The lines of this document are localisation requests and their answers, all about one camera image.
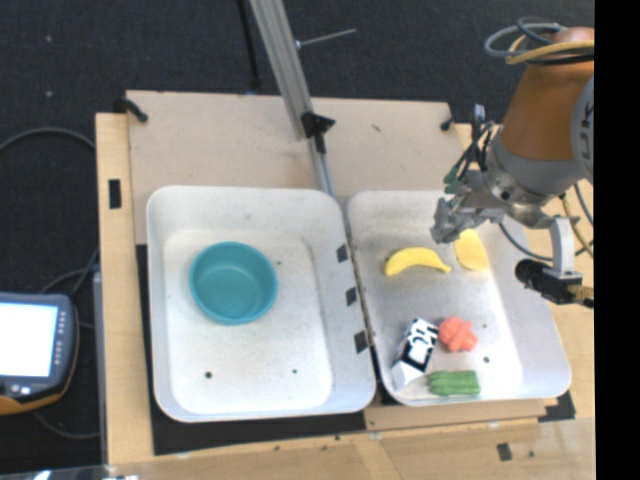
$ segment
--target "metal pole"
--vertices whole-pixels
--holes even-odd
[[[282,0],[249,0],[256,17],[258,29],[267,50],[269,62],[284,98],[289,119],[297,138],[306,138],[302,116],[313,112],[307,81],[302,71],[296,42],[291,33]],[[309,140],[309,152],[313,161],[320,190],[335,196],[325,154]]]

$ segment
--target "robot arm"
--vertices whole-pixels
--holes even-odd
[[[575,217],[549,216],[543,207],[575,183],[593,183],[594,31],[539,24],[551,31],[541,36],[522,22],[487,40],[485,49],[528,66],[501,126],[476,105],[471,116],[472,143],[445,177],[445,193],[438,203],[431,234],[438,243],[456,240],[460,232],[504,215],[530,229],[547,229],[553,244],[553,265],[524,260],[516,277],[558,304],[582,302],[582,276],[573,269]],[[544,46],[522,52],[514,47],[497,52],[492,42],[505,33],[525,31],[525,38],[544,40]]]

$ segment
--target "yellow banana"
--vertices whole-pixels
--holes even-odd
[[[384,273],[386,276],[393,276],[413,266],[433,267],[447,273],[451,271],[451,267],[445,265],[434,250],[426,247],[407,247],[391,255]]]
[[[473,229],[465,229],[460,238],[453,243],[460,264],[469,270],[485,270],[489,268],[489,260],[478,233]]]

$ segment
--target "blue plate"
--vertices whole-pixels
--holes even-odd
[[[257,249],[221,242],[204,249],[191,264],[189,288],[198,307],[216,322],[238,325],[264,315],[276,299],[276,272]]]

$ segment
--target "white tray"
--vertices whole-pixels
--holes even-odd
[[[154,391],[185,422],[355,412],[375,376],[338,204],[315,190],[165,187],[147,206]],[[189,292],[191,262],[221,241],[251,245],[279,282],[260,319],[225,326]]]
[[[524,289],[514,275],[523,255],[498,226],[484,224],[477,232],[490,269],[465,270],[452,244],[439,245],[431,238],[429,228],[443,195],[439,191],[372,191],[355,195],[348,204],[354,261],[385,388],[405,405],[469,401],[469,397],[432,395],[424,379],[399,391],[390,373],[398,345],[414,318],[439,325],[455,315],[473,322],[478,344],[471,352],[450,353],[438,342],[427,373],[476,370],[482,388],[476,400],[564,393],[571,375],[550,307],[538,293]],[[526,243],[521,228],[511,224],[511,232]],[[434,249],[452,271],[445,274],[416,267],[386,277],[386,259],[411,246]]]

